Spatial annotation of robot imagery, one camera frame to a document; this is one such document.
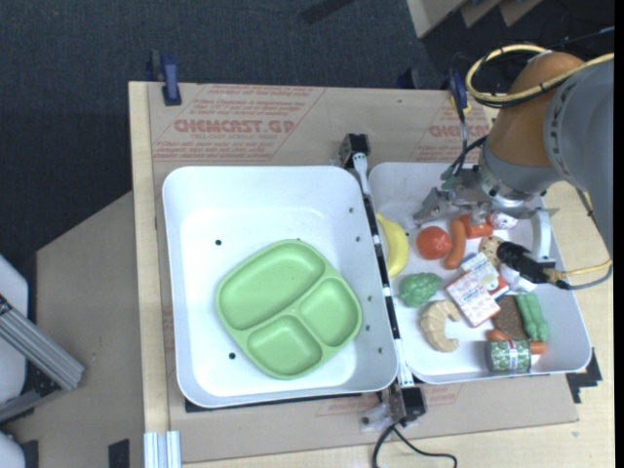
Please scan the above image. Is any thin black and white rod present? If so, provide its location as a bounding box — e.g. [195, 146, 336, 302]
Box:
[353, 152, 414, 387]

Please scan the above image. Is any small white carton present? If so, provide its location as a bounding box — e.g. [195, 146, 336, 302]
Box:
[459, 252, 501, 287]

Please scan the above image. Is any orange sausage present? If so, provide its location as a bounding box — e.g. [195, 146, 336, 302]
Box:
[443, 217, 468, 270]

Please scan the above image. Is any beige speckled biscuit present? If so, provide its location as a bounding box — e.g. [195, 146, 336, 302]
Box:
[478, 234, 506, 268]

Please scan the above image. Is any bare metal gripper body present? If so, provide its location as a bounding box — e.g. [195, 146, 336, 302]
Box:
[440, 167, 533, 211]

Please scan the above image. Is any brown bread slice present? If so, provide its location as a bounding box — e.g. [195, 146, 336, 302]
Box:
[489, 293, 530, 341]

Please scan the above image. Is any green divided plate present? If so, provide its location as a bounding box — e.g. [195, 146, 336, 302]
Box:
[214, 238, 365, 380]

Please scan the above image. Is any orange round fruit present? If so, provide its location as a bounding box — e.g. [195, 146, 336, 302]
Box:
[415, 225, 453, 261]

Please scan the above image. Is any orange carrot piece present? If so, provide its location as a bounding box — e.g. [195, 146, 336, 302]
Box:
[458, 213, 495, 240]

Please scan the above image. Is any yellow banana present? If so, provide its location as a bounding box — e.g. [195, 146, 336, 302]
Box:
[374, 211, 410, 278]

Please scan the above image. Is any green broccoli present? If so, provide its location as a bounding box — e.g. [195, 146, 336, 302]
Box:
[398, 271, 444, 309]

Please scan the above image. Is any brown cardboard board, red print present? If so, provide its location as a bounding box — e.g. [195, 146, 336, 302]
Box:
[145, 81, 581, 463]

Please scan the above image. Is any black cylinder on white bracket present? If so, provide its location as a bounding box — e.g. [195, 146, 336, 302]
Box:
[495, 208, 560, 285]

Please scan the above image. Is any red and white carton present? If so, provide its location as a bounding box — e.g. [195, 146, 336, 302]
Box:
[445, 270, 502, 329]

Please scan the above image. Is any green can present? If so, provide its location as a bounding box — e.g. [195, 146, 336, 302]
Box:
[484, 338, 532, 374]

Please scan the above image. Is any long orange carrot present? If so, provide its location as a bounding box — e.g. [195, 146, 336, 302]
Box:
[487, 328, 548, 356]

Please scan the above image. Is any small white and red packet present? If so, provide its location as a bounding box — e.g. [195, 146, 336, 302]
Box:
[488, 212, 519, 231]

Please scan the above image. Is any white plastic tray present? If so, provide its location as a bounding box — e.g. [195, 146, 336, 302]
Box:
[368, 161, 594, 385]
[161, 165, 400, 409]

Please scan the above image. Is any beige croissant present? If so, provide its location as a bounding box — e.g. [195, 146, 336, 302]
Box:
[419, 299, 462, 353]

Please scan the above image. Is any black block with thin wires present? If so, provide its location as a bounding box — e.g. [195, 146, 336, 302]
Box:
[337, 133, 371, 170]
[387, 385, 428, 426]

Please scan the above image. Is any white and orange packet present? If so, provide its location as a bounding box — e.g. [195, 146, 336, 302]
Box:
[487, 275, 511, 302]

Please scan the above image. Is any green bean bundle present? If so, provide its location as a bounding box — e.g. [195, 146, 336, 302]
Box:
[514, 292, 550, 343]

